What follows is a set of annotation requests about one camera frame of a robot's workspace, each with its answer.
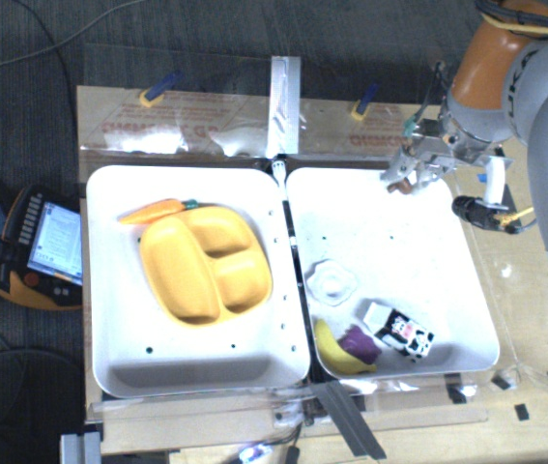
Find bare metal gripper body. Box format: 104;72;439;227
397;117;515;179

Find white plastic tray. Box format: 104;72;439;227
85;164;312;399
285;166;501;382

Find clear plastic cup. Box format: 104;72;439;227
305;258;358;307

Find brown cardboard board red print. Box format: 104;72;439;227
75;84;548;456

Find cow print milk carton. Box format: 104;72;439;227
362;301;435;363

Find purple grapes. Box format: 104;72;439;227
338;325;383;364

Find yellow banana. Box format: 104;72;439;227
313;317;379;375

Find yellow divided plate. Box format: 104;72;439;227
138;205;274;327

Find orange carrot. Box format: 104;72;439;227
117;198;201;225

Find black cylinder on white bracket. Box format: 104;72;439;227
450;155;519;234

